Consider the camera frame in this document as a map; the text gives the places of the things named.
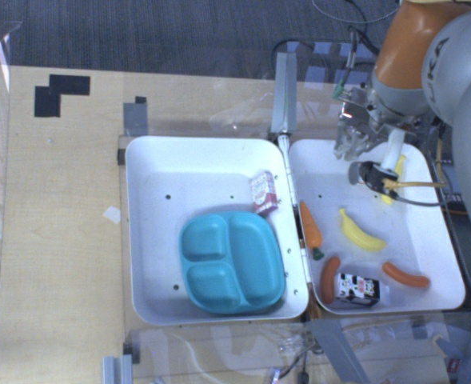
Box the orange sausage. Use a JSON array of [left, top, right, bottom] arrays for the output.
[[381, 261, 431, 289], [319, 255, 341, 305]]

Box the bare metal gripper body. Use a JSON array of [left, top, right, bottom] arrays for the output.
[[337, 86, 418, 136]]

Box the red and white carton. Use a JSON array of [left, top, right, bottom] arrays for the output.
[[249, 170, 280, 217]]

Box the orange carrot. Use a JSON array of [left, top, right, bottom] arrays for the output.
[[298, 200, 325, 262]]

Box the black and white carton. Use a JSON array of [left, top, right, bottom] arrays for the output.
[[334, 271, 381, 308]]

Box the white plastic tray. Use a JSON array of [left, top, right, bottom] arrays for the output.
[[289, 138, 468, 316], [124, 135, 310, 327]]

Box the blue divided plate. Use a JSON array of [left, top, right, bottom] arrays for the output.
[[178, 210, 288, 317]]

